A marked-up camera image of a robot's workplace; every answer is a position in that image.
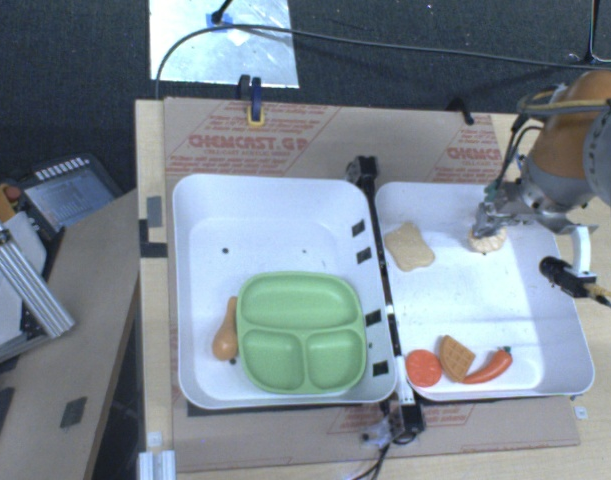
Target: orange carrot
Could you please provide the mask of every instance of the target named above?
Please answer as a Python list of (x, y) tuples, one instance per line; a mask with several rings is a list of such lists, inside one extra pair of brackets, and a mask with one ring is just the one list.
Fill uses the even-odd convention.
[(510, 348), (504, 347), (494, 353), (490, 362), (474, 373), (463, 379), (463, 384), (480, 384), (488, 382), (501, 375), (512, 364)]

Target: toy bread slice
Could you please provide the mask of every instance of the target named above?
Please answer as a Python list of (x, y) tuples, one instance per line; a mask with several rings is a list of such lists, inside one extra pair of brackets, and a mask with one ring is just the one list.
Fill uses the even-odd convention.
[(400, 228), (387, 233), (384, 239), (385, 247), (403, 272), (427, 267), (434, 261), (434, 252), (423, 240), (420, 230), (411, 222), (405, 222)]

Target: table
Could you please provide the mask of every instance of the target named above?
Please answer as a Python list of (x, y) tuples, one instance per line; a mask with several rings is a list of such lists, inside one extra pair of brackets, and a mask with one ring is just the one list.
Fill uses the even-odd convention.
[[(355, 115), (374, 112), (372, 109), (353, 109)], [(436, 113), (437, 119), (444, 118)], [(508, 141), (508, 131), (514, 116), (492, 115), (501, 149)], [(165, 193), (164, 165), (164, 104), (158, 101), (139, 101), (136, 104), (136, 131), (139, 183), (139, 219), (147, 219), (148, 195)], [(530, 141), (525, 141), (528, 150)], [(592, 239), (592, 269), (598, 273), (601, 285), (611, 288), (611, 216), (600, 201), (588, 210), (578, 210), (572, 220), (600, 224)], [(148, 232), (149, 242), (166, 241), (166, 222)], [(565, 238), (558, 239), (563, 257), (571, 257), (571, 245)], [(170, 388), (170, 318), (169, 290), (160, 279), (167, 275), (165, 261), (152, 255), (141, 261), (141, 308), (143, 351), (145, 430), (148, 450), (160, 452), (173, 447), (172, 394)], [(596, 369), (596, 380), (591, 390), (573, 405), (586, 410), (588, 418), (578, 421), (579, 447), (534, 450), (497, 451), (493, 453), (459, 454), (450, 456), (415, 457), (386, 460), (382, 478), (611, 478), (611, 311), (597, 304), (581, 300), (579, 315), (586, 333)], [(326, 464), (260, 467), (202, 473), (182, 473), (181, 480), (200, 479), (271, 479), (271, 478), (351, 478), (371, 465), (370, 461), (336, 462)]]
[[(71, 331), (24, 353), (0, 374), (13, 388), (0, 434), (0, 479), (90, 479), (137, 304), (136, 194), (69, 228), (49, 286), (74, 318)], [(82, 407), (80, 422), (63, 414)]]

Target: metal frame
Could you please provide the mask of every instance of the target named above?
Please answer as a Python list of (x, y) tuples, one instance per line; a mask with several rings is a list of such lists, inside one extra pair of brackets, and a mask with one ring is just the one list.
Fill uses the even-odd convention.
[(592, 0), (592, 10), (589, 20), (589, 40), (587, 44), (587, 53), (583, 58), (583, 62), (590, 64), (610, 64), (611, 59), (603, 59), (594, 53), (594, 39), (596, 34), (596, 25), (598, 22), (598, 8), (601, 0)]
[(74, 319), (56, 300), (45, 280), (27, 261), (1, 220), (0, 271), (21, 296), (25, 306), (45, 333), (32, 339), (21, 335), (4, 343), (0, 346), (0, 362), (43, 343), (45, 339), (57, 338), (74, 326)]

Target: green divided plate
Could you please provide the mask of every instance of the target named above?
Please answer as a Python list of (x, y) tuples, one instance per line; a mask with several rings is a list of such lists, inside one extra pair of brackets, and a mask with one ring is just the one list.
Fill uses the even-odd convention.
[(273, 393), (344, 391), (363, 376), (363, 312), (342, 279), (309, 272), (259, 274), (238, 295), (236, 330), (250, 380)]

